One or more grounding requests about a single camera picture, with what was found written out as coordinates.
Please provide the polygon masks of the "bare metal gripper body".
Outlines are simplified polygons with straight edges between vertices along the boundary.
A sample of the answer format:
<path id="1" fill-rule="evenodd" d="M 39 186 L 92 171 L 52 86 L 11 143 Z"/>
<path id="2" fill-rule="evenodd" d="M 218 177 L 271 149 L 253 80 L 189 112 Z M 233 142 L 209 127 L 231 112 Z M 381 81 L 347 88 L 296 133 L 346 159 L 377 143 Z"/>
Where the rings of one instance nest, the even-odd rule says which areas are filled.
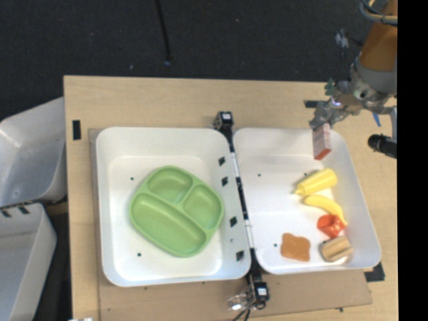
<path id="1" fill-rule="evenodd" d="M 378 92 L 364 80 L 351 79 L 335 82 L 332 98 L 337 107 L 345 112 L 358 114 L 361 110 L 368 110 L 377 114 L 388 114 L 390 107 L 385 104 L 390 96 Z"/>

